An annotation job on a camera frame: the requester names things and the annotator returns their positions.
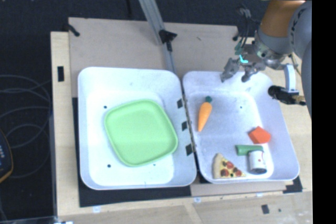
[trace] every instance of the wooden table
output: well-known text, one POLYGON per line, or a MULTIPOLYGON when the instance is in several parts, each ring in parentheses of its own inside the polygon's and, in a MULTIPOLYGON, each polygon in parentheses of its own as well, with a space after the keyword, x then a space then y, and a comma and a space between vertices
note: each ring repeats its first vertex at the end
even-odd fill
MULTIPOLYGON (((51 33, 58 221, 74 223, 280 223, 312 221, 312 130, 306 107, 280 104, 300 164, 303 190, 294 182, 212 186, 191 184, 192 195, 80 207, 72 98, 78 72, 87 66, 164 69, 162 48, 147 22, 70 18, 80 33, 51 33)), ((190 70, 222 71, 234 56, 235 26, 166 23, 177 33, 173 57, 179 78, 190 70)), ((284 86, 281 71, 264 71, 284 86)), ((300 78, 297 89, 302 92, 300 78)))

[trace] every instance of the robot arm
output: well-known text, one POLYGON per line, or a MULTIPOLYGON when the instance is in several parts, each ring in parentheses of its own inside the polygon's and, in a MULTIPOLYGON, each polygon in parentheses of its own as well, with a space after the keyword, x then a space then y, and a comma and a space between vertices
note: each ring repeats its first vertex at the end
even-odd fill
POLYGON ((221 80, 232 77, 243 66, 245 82, 266 67, 285 70, 281 62, 292 53, 301 60, 301 80, 304 97, 311 116, 311 0, 262 0, 270 1, 251 45, 238 44, 237 60, 229 62, 221 74, 221 80))

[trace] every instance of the toy pizza slice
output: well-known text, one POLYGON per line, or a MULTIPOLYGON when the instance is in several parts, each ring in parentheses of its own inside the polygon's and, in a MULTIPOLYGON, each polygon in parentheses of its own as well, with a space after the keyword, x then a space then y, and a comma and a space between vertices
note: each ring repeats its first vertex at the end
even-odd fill
POLYGON ((224 156, 221 153, 216 154, 214 158, 212 170, 213 170, 214 179, 246 176, 232 162, 224 158, 224 156))

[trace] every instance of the white tray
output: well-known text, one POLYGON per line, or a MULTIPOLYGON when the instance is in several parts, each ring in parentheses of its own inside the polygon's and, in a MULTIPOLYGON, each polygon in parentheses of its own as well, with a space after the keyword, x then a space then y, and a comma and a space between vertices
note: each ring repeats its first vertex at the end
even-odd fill
POLYGON ((241 82, 243 72, 224 83, 220 72, 192 71, 183 78, 189 120, 196 147, 199 169, 211 183, 292 180, 299 174, 299 163, 281 112, 279 101, 268 95, 272 81, 263 73, 241 82), (197 131, 198 111, 207 95, 212 97, 212 112, 204 129, 197 131), (248 133, 260 126, 271 134, 264 147, 267 172, 249 172, 247 156, 238 156, 235 145, 253 145, 248 133), (238 166, 246 177, 214 179, 212 162, 222 153, 238 166))
POLYGON ((178 77, 166 70, 89 67, 78 76, 79 155, 83 182, 92 189, 187 186, 196 178, 178 77), (103 127, 106 112, 138 99, 156 101, 170 118, 179 140, 177 150, 155 163, 128 167, 114 153, 103 127))

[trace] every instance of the white can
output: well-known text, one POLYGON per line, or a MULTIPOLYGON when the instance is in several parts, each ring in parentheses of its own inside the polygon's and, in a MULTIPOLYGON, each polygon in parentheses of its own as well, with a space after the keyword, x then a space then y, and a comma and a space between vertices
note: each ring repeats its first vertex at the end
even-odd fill
POLYGON ((250 163, 250 172, 252 174, 260 175, 267 172, 263 151, 250 151, 248 153, 248 158, 250 163))

